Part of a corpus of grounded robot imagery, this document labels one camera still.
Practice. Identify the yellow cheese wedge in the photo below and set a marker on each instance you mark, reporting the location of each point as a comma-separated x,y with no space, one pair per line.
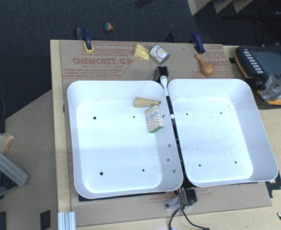
141,52

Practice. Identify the white plastic tray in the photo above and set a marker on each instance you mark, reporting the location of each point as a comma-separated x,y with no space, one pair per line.
217,138
121,147

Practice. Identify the green and orange toy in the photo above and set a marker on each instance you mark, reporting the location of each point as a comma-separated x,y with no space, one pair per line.
108,26

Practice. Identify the beige toy sandwich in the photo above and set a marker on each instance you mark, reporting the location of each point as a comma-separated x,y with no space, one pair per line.
6,141

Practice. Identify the patterned carton with green edge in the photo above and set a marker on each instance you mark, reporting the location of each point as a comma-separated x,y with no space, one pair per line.
153,119

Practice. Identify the small white can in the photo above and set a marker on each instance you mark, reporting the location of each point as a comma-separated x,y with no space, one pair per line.
158,53

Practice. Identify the brown cardboard board red print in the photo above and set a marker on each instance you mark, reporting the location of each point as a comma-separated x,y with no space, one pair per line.
111,66

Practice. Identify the thin black and white rod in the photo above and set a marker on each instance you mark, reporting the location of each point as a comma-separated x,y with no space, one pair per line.
176,133

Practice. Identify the beige ice cream cone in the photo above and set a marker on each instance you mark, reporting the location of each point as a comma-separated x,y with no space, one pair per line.
143,102

